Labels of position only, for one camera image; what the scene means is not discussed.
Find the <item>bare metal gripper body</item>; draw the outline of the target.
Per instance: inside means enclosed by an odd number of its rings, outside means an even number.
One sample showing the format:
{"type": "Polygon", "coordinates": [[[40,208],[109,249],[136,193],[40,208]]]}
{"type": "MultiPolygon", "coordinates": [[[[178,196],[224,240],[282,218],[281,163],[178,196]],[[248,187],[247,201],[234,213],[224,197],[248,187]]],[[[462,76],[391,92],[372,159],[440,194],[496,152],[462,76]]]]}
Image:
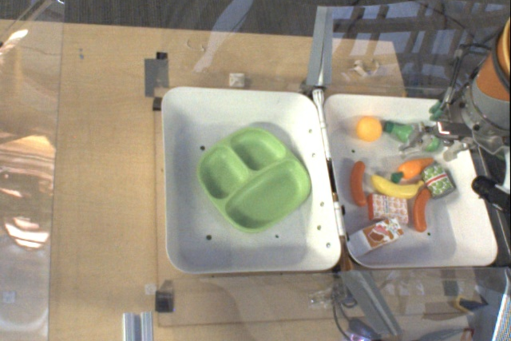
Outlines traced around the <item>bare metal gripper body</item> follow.
{"type": "Polygon", "coordinates": [[[478,147],[490,154],[504,154],[506,131],[475,108],[468,105],[446,105],[434,110],[434,134],[448,144],[478,147]]]}

